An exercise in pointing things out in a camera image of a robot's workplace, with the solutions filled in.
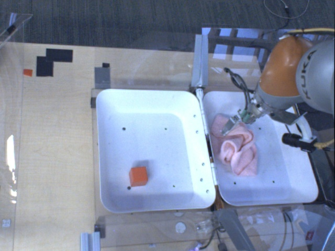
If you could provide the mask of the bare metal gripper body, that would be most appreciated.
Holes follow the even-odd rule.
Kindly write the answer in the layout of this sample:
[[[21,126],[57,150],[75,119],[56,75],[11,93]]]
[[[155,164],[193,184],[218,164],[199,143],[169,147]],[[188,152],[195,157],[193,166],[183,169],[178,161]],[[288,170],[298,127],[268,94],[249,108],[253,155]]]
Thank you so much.
[[[252,124],[258,118],[261,118],[265,115],[265,112],[261,105],[255,100],[251,100],[247,103],[247,107],[244,109],[239,109],[237,114],[231,116],[229,121],[233,124],[243,122],[245,124]]]

